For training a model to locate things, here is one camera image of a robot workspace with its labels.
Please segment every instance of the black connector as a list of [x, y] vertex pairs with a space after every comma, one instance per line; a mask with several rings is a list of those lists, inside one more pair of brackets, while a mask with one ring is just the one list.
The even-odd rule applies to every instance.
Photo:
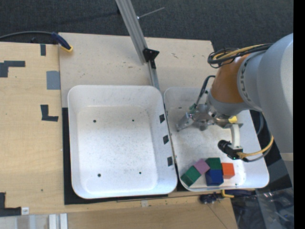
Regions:
[[218, 142], [218, 148], [223, 151], [225, 154], [227, 154], [227, 156], [230, 159], [240, 159], [240, 157], [238, 156], [238, 152], [242, 152], [243, 149], [242, 148], [236, 148], [233, 149], [230, 147], [231, 143], [229, 141], [225, 141], [225, 140], [220, 140]]

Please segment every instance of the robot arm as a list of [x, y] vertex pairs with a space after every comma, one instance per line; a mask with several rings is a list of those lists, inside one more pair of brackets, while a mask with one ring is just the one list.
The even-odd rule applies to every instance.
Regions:
[[229, 128], [232, 116], [241, 111], [260, 111], [293, 184], [293, 34], [273, 45], [255, 48], [256, 52], [251, 52], [254, 48], [249, 47], [243, 54], [238, 54], [238, 50], [225, 56], [214, 53], [212, 61], [219, 64], [219, 70], [206, 103], [198, 104], [197, 100], [177, 129], [186, 128], [195, 121], [200, 123], [202, 130], [208, 125]]

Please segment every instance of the purple cube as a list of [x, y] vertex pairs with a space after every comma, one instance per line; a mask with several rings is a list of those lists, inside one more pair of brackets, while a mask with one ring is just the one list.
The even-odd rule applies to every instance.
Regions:
[[210, 169], [209, 165], [203, 159], [199, 159], [194, 164], [194, 167], [199, 171], [201, 175], [203, 175], [205, 172], [207, 172]]

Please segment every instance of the cube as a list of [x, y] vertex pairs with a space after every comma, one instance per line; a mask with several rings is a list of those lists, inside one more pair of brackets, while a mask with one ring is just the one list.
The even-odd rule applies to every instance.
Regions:
[[206, 159], [206, 163], [210, 167], [211, 170], [222, 170], [220, 158], [208, 158]]
[[223, 171], [209, 169], [205, 173], [205, 180], [207, 186], [219, 186], [224, 182]]
[[205, 172], [207, 172], [210, 169], [209, 165], [203, 159], [199, 159], [194, 164], [194, 167], [199, 171], [201, 175], [203, 175]]
[[223, 177], [224, 179], [230, 179], [235, 176], [234, 166], [232, 163], [221, 163], [223, 167]]
[[194, 167], [191, 166], [181, 177], [180, 179], [187, 185], [191, 186], [199, 177], [201, 176], [200, 172]]

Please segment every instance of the dark green block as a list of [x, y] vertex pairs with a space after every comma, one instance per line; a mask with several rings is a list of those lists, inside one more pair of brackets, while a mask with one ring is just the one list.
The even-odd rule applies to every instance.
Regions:
[[180, 178], [188, 186], [192, 185], [199, 177], [201, 176], [200, 172], [194, 167], [191, 166], [187, 172], [185, 172]]
[[211, 170], [222, 170], [223, 167], [221, 166], [220, 158], [208, 158], [205, 161]]

